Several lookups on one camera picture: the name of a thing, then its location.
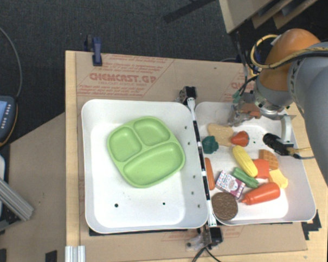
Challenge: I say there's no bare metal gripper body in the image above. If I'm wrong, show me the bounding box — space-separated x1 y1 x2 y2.
237 99 287 122

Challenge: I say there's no tan bread slice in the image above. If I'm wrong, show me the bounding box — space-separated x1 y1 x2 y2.
206 123 235 148

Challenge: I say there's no red bell pepper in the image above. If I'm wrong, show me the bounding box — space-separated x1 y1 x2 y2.
230 130 250 148

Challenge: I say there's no green broccoli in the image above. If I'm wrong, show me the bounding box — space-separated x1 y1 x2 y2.
201 135 220 155

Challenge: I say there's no yellow corn cob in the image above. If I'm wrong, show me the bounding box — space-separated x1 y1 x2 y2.
230 144 260 178

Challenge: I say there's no brown waffle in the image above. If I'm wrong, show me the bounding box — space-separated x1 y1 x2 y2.
258 148 280 171

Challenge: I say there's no orange block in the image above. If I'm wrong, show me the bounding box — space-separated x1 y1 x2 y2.
252 158 271 180

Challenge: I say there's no orange sausage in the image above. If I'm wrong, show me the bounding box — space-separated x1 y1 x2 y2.
203 157 217 191

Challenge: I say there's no thin black and white rod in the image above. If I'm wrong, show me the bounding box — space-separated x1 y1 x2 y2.
181 97 223 228

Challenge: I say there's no pink and white carton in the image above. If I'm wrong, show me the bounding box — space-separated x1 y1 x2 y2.
214 169 247 201

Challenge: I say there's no yellow cheese wedge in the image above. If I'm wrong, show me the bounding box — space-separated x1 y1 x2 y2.
267 168 290 190

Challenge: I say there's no orange sauce bottle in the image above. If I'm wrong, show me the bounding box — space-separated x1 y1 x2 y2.
240 180 282 207

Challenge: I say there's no brown round biscuit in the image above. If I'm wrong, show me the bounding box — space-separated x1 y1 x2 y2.
210 191 240 222

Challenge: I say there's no white plastic tray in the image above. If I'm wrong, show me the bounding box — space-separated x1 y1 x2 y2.
189 100 322 231
75 98 215 239

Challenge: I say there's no green divided plate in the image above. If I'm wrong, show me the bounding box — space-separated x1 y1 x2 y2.
105 113 188 191

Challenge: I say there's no brown cardboard board red print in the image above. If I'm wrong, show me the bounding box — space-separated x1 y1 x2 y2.
66 52 317 262

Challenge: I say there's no black cylinder on white bracket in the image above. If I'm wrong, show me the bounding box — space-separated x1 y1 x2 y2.
261 113 296 157

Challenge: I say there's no black block with thin wires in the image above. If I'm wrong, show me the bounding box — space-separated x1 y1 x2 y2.
178 85 198 104
186 225 225 252

